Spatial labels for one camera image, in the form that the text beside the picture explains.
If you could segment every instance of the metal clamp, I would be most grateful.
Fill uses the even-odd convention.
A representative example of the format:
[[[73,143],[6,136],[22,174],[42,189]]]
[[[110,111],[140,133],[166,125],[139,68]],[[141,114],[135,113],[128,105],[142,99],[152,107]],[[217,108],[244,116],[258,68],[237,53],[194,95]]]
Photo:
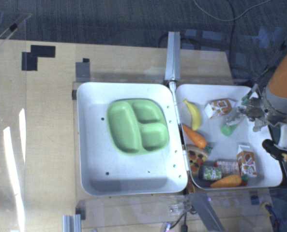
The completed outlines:
[[[62,217],[62,232],[81,232],[81,215],[64,215]]]
[[[165,81],[180,79],[180,32],[169,32]]]

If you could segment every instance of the cardboard box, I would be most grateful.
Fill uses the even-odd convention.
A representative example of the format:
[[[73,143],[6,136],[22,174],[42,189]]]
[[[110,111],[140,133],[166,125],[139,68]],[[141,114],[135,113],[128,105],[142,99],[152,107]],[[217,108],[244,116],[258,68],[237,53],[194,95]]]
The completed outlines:
[[[256,166],[254,152],[250,146],[239,145],[237,152],[238,166],[241,176],[247,174],[248,177],[256,177]]]
[[[215,167],[219,167],[222,170],[222,177],[226,177],[232,174],[240,174],[238,162],[231,159],[219,159],[214,163]]]
[[[229,99],[221,99],[212,101],[205,107],[205,112],[208,118],[227,115],[234,107],[235,102]]]

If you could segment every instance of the green divided plate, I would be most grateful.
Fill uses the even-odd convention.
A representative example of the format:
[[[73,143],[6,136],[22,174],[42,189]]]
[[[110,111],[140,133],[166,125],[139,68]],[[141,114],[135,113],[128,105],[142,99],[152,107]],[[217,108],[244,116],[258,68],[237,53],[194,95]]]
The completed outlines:
[[[107,125],[113,144],[127,155],[160,150],[169,142],[162,109],[151,100],[127,99],[111,103]]]

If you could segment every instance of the juice box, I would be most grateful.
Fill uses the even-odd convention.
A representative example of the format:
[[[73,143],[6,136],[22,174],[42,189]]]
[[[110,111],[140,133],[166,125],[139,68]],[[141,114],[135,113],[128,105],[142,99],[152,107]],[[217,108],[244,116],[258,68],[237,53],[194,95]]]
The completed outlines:
[[[256,177],[256,166],[254,152],[250,146],[239,145],[237,152],[238,166],[241,176],[248,175],[248,177]]]

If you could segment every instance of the carrot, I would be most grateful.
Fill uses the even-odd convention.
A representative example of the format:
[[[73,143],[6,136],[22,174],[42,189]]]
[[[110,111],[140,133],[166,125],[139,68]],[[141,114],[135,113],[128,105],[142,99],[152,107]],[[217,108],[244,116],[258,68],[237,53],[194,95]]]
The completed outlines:
[[[242,178],[239,174],[226,176],[210,185],[212,188],[231,188],[241,184]]]
[[[205,148],[207,146],[206,139],[189,128],[188,126],[182,124],[183,130],[185,131],[186,135],[192,140],[192,142],[198,147],[198,148]]]

